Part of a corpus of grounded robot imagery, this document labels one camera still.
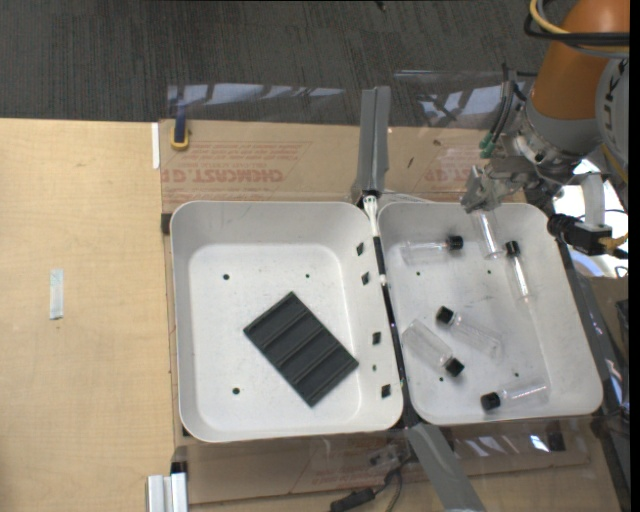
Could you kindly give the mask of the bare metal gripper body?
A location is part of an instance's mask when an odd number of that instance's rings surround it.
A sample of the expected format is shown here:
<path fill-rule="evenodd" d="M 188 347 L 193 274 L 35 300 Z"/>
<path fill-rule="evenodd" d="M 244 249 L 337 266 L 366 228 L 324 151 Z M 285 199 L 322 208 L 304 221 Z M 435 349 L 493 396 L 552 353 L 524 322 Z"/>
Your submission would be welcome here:
<path fill-rule="evenodd" d="M 485 189 L 512 194 L 571 182 L 583 156 L 549 144 L 537 135 L 501 134 L 485 146 Z"/>

